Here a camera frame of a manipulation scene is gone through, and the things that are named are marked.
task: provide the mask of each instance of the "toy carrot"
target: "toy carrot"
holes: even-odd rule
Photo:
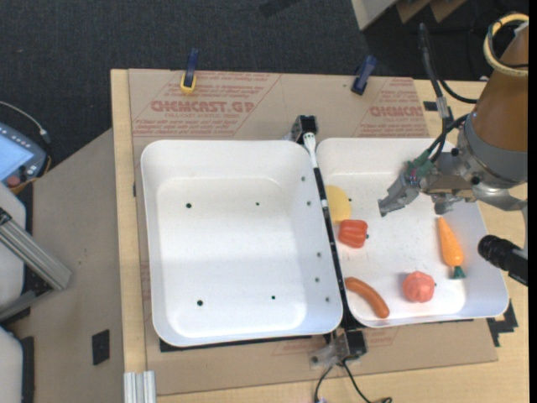
[[[466,278],[462,271],[462,261],[464,254],[461,245],[457,242],[453,230],[443,217],[438,218],[438,230],[442,249],[442,258],[447,265],[454,267],[452,279]]]

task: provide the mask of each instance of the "toy sausage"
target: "toy sausage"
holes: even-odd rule
[[[389,308],[384,299],[368,284],[356,278],[346,278],[345,287],[362,296],[372,307],[379,318],[387,318]]]

